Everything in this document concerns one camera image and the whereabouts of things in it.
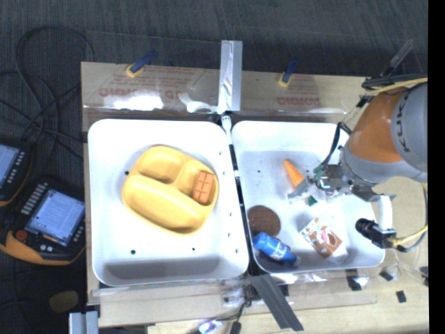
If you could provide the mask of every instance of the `brown disc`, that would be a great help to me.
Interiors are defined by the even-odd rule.
[[[270,208],[255,205],[248,211],[249,228],[253,235],[265,232],[276,237],[281,230],[281,221],[278,215]]]

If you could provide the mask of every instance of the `brown oval object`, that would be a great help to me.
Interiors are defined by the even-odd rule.
[[[255,205],[248,211],[249,228],[253,234],[265,232],[276,237],[281,230],[281,221],[278,215],[270,208]]]

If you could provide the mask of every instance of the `blue clamp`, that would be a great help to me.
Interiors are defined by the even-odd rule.
[[[294,58],[294,59],[289,63],[289,65],[287,66],[286,72],[283,72],[283,73],[281,74],[280,80],[278,81],[278,84],[279,84],[280,86],[283,86],[283,87],[288,86],[288,84],[289,84],[289,82],[290,82],[290,80],[291,80],[293,71],[295,70],[295,68],[296,68],[296,66],[297,66],[297,63],[298,63],[298,59],[296,59],[296,58]]]
[[[158,52],[155,50],[144,54],[144,56],[140,57],[135,63],[127,67],[128,76],[134,78],[143,71],[144,65],[150,64],[157,56]]]

